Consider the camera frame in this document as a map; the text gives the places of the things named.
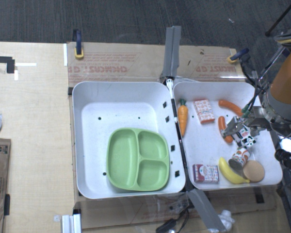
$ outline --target brown round object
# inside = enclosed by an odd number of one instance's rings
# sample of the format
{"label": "brown round object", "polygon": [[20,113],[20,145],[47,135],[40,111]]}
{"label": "brown round object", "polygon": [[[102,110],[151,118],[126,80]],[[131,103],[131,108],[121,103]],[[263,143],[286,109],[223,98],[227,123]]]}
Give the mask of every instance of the brown round object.
{"label": "brown round object", "polygon": [[243,166],[243,174],[252,182],[259,182],[265,176],[264,167],[261,163],[250,160]]}

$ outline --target sausage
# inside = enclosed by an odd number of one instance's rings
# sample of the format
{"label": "sausage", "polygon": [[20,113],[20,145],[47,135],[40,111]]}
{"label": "sausage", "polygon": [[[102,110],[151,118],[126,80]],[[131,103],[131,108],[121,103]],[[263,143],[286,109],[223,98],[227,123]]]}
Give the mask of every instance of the sausage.
{"label": "sausage", "polygon": [[241,117],[243,115],[241,108],[230,101],[219,100],[219,106],[232,110],[239,117]]}
{"label": "sausage", "polygon": [[[219,130],[220,130],[220,133],[222,130],[224,130],[226,128],[226,124],[225,124],[225,118],[224,116],[220,116],[218,118],[218,124],[219,124]],[[232,143],[233,142],[233,137],[231,135],[227,135],[224,140],[227,142],[227,143]]]}

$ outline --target green divided plate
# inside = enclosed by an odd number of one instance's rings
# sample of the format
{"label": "green divided plate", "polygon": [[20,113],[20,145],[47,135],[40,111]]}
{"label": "green divided plate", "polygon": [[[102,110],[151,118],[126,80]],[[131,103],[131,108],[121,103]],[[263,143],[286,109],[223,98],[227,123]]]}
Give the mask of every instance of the green divided plate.
{"label": "green divided plate", "polygon": [[169,152],[160,134],[137,128],[114,131],[108,143],[107,176],[121,189],[156,191],[169,177]]}

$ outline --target yellow toy banana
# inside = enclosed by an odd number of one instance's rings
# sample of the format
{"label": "yellow toy banana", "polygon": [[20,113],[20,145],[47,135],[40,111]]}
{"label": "yellow toy banana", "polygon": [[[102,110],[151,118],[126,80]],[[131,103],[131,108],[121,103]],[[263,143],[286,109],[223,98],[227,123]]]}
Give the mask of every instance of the yellow toy banana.
{"label": "yellow toy banana", "polygon": [[219,169],[224,175],[224,177],[226,177],[233,184],[242,184],[250,182],[250,180],[244,179],[242,176],[235,173],[223,157],[220,157],[219,159]]}

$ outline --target light wood surface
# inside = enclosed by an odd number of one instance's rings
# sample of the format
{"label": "light wood surface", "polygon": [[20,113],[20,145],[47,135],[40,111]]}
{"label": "light wood surface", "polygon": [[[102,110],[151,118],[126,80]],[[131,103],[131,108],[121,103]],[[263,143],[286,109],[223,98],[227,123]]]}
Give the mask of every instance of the light wood surface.
{"label": "light wood surface", "polygon": [[[37,63],[19,67],[18,80],[0,64],[1,138],[12,140],[7,193],[10,215],[5,233],[59,233],[56,215],[71,215],[75,205],[71,145],[68,71],[63,44],[0,42],[0,56],[16,63]],[[232,215],[230,232],[289,233],[281,198],[275,193],[270,210]],[[84,230],[89,233],[152,233],[162,222]],[[199,217],[191,218],[181,231],[208,233]]]}

